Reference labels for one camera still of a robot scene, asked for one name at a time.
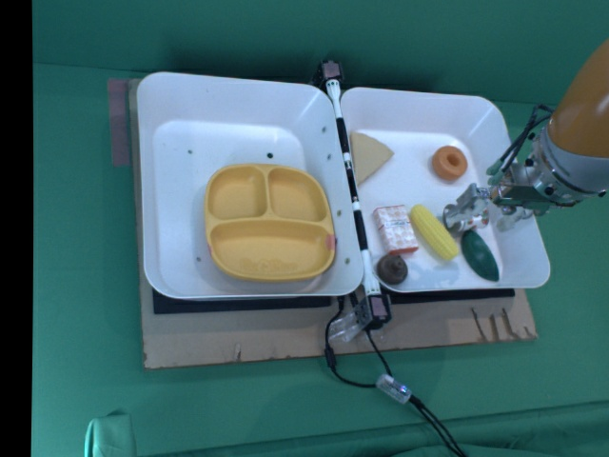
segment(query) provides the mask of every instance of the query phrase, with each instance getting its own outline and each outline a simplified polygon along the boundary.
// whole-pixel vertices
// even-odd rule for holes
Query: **brown toy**
[[[459,148],[444,146],[436,150],[431,166],[442,179],[455,181],[467,170],[467,159]]]

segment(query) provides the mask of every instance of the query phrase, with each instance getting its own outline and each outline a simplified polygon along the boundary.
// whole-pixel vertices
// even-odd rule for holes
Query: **dark green oval object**
[[[377,263],[377,274],[388,285],[397,285],[406,279],[408,266],[399,255],[386,254]]]
[[[499,268],[486,242],[475,230],[468,230],[461,238],[461,250],[467,264],[481,278],[499,281]]]

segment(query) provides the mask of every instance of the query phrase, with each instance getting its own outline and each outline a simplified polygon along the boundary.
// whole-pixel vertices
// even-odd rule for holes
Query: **green wall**
[[[33,60],[556,103],[609,36],[609,0],[32,0]]]

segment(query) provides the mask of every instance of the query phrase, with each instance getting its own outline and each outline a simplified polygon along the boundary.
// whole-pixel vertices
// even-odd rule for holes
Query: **green surface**
[[[82,455],[88,422],[121,408],[141,455],[382,430],[420,420],[337,382],[321,359],[144,371],[133,183],[114,168],[107,80],[34,66],[32,455]],[[499,103],[512,134],[529,104]],[[552,274],[528,292],[539,340],[390,352],[444,420],[609,401],[607,199],[539,219]],[[341,358],[360,380],[373,355]]]
[[[609,0],[32,0],[37,63],[310,78],[557,102]]]

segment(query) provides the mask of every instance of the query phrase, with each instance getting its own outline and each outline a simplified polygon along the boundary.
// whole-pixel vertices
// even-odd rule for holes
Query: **red and white box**
[[[399,255],[419,248],[405,205],[378,207],[372,215],[387,253]]]

